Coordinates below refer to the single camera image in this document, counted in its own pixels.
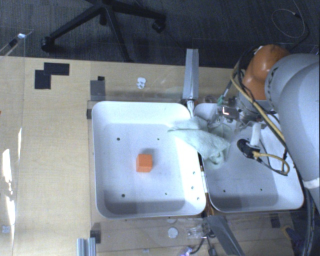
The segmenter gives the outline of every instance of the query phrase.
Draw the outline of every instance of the chair leg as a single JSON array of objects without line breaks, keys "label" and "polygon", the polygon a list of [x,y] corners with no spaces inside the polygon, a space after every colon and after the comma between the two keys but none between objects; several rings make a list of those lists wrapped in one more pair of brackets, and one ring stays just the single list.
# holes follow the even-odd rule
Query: chair leg
[{"label": "chair leg", "polygon": [[158,21],[165,22],[166,16],[155,11],[147,10],[138,6],[133,6],[127,3],[112,1],[112,9],[117,13],[129,14],[134,16],[140,16],[144,18],[150,18]]},{"label": "chair leg", "polygon": [[155,21],[152,24],[152,28],[158,33],[161,33],[166,28],[166,16],[158,12],[118,2],[116,0],[112,1],[112,9],[117,13],[154,19]]},{"label": "chair leg", "polygon": [[104,9],[105,9],[105,17],[107,20],[107,24],[111,28],[112,33],[117,40],[117,43],[120,45],[120,50],[121,50],[122,57],[124,58],[124,61],[125,62],[133,62],[129,57],[124,38],[122,37],[122,34],[120,32],[117,18],[115,16],[115,13],[112,10],[112,7],[108,6],[108,7],[105,7]]},{"label": "chair leg", "polygon": [[58,28],[56,31],[52,32],[50,36],[46,36],[41,40],[41,49],[45,52],[50,52],[54,48],[55,39],[63,36],[69,31],[79,27],[83,23],[93,19],[95,16],[99,15],[102,11],[101,6],[94,5],[91,8],[85,10],[83,13]]}]

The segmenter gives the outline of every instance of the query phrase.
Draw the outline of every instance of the office chair base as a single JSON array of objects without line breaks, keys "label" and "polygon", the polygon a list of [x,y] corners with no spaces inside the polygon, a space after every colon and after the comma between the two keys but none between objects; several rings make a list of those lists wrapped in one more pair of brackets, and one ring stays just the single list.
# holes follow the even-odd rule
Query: office chair base
[{"label": "office chair base", "polygon": [[157,32],[161,33],[166,28],[166,22],[163,20],[155,20],[155,22],[152,24],[152,28]]},{"label": "office chair base", "polygon": [[55,40],[52,39],[50,36],[46,36],[41,39],[41,49],[49,53],[55,49]]}]

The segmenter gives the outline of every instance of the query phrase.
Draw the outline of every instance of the black tape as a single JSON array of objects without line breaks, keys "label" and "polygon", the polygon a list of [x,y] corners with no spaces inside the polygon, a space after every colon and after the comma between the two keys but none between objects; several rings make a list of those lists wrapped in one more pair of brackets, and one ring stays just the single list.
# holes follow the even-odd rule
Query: black tape
[{"label": "black tape", "polygon": [[69,76],[70,64],[67,63],[44,63],[45,75]]},{"label": "black tape", "polygon": [[273,229],[279,229],[281,224],[280,224],[280,218],[277,213],[270,214],[270,221],[271,221],[271,226]]},{"label": "black tape", "polygon": [[51,75],[46,75],[43,70],[35,70],[34,89],[51,89]]},{"label": "black tape", "polygon": [[101,243],[101,231],[100,230],[90,230],[90,238],[95,238],[95,243]]},{"label": "black tape", "polygon": [[92,119],[92,109],[87,109],[86,110],[86,119],[87,120],[90,120],[90,119]]}]

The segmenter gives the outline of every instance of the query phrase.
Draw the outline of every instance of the towel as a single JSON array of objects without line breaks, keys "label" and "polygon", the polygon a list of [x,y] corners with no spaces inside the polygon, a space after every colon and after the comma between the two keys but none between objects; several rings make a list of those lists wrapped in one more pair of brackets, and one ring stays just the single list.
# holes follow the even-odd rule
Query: towel
[{"label": "towel", "polygon": [[224,138],[208,132],[208,122],[198,116],[176,123],[169,133],[195,148],[204,160],[210,160],[212,167],[219,168],[225,161],[223,150],[230,146]]}]

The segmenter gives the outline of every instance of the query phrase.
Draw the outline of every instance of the table surface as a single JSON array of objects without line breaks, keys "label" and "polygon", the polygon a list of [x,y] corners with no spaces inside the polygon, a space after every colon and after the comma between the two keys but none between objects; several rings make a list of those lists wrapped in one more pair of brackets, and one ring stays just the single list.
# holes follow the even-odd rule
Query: table surface
[{"label": "table surface", "polygon": [[[70,64],[69,76],[52,75],[51,89],[35,89],[35,70],[43,70],[44,62]],[[206,95],[218,97],[229,81],[230,71],[201,67],[199,101]],[[176,97],[182,92],[184,72],[183,66],[25,58],[13,255],[73,256],[77,239],[90,236],[95,224],[86,115],[90,80],[104,76],[106,93],[127,100],[135,100],[132,95],[148,98],[164,92]],[[136,86],[138,77],[146,78],[143,90]],[[199,219],[158,219],[150,220],[149,225],[149,220],[95,217],[110,235],[109,240],[104,237],[104,245],[99,245],[98,256],[175,256],[185,245],[199,243],[198,239],[187,239],[188,228]],[[281,226],[292,226],[288,213],[279,217]],[[246,255],[293,255],[290,241],[280,228],[272,228],[268,214],[232,214],[227,220]],[[177,238],[168,238],[170,227],[178,229]],[[212,243],[219,256],[225,255],[216,238]],[[208,255],[207,244],[197,255]]]}]

